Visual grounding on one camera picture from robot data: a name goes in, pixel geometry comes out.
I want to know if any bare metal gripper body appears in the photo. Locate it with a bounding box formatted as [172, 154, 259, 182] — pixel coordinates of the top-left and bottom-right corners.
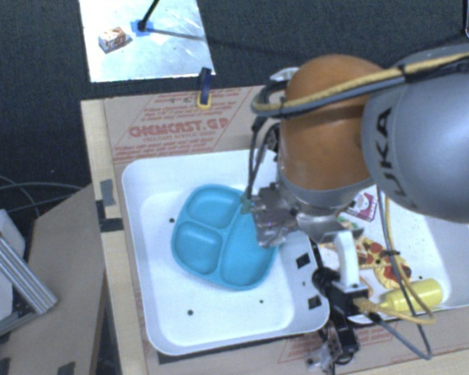
[245, 173, 354, 252]

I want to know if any thin black rod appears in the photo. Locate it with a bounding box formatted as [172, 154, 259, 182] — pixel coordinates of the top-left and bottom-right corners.
[310, 238, 328, 276]

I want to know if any blue divided plate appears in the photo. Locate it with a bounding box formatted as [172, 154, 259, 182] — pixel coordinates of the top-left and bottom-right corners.
[163, 176, 284, 300]

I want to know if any white and red carton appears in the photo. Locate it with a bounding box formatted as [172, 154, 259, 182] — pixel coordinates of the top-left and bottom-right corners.
[342, 190, 382, 227]

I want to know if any pizza slice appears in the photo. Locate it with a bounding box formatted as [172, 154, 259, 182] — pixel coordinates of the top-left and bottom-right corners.
[353, 230, 413, 294]

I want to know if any white plastic tray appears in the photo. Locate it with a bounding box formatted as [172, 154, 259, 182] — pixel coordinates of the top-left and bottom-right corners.
[119, 137, 335, 361]
[307, 172, 469, 330]

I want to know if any brown cardboard board red print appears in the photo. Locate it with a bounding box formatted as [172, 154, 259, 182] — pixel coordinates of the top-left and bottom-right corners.
[103, 55, 469, 375]

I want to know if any yellow bottle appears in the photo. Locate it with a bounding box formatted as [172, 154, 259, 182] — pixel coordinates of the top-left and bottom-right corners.
[376, 276, 446, 316]

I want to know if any orange and white carton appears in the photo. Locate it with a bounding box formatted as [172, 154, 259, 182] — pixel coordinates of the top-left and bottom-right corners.
[96, 24, 135, 56]

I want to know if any black cylinder on white bracket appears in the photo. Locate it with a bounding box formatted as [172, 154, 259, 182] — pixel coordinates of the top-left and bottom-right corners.
[306, 228, 373, 323]

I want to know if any black block with thin wires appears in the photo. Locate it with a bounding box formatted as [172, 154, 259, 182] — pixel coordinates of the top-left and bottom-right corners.
[330, 316, 362, 357]

